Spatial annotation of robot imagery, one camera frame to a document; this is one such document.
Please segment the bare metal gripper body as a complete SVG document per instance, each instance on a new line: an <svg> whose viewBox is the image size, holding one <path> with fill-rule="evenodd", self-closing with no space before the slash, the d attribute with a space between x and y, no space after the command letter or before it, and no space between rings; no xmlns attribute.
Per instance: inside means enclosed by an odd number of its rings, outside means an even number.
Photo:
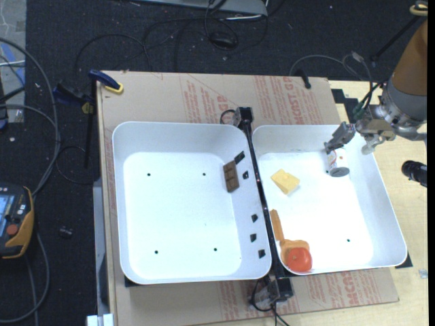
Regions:
<svg viewBox="0 0 435 326"><path fill-rule="evenodd" d="M361 135L391 139L394 135L410 135L407 111L409 95L382 95L377 105L370 105L368 111L358 120L355 127Z"/></svg>

